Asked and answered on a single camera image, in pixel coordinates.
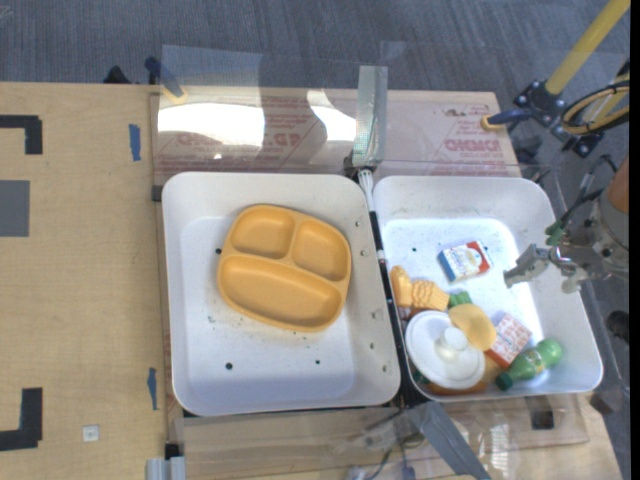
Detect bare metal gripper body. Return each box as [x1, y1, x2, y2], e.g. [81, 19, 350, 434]
[548, 227, 631, 282]

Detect white plastic tray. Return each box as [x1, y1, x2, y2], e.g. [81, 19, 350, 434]
[371, 174, 605, 404]
[160, 170, 403, 418]

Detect white blue red carton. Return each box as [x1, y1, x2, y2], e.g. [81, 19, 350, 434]
[437, 239, 495, 285]

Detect red and white packet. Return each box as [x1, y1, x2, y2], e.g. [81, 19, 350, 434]
[483, 312, 534, 370]

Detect orange toy carrot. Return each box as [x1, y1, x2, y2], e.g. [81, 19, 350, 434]
[446, 290, 498, 353]

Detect green plastic bottle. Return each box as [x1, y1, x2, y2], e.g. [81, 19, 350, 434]
[494, 338, 565, 392]

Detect yellow toy corn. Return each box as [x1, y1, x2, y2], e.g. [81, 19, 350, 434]
[389, 264, 452, 315]

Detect white round lid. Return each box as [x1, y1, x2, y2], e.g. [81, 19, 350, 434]
[404, 309, 487, 392]

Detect thin black and white rod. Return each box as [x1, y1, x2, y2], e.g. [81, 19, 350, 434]
[356, 166, 410, 405]

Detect brown cardboard board red print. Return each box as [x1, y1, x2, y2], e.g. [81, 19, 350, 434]
[148, 86, 592, 465]

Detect orange divided plate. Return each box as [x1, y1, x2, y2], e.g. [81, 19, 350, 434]
[215, 203, 353, 334]

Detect black cylinder on white bracket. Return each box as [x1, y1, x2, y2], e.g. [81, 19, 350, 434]
[606, 309, 631, 344]

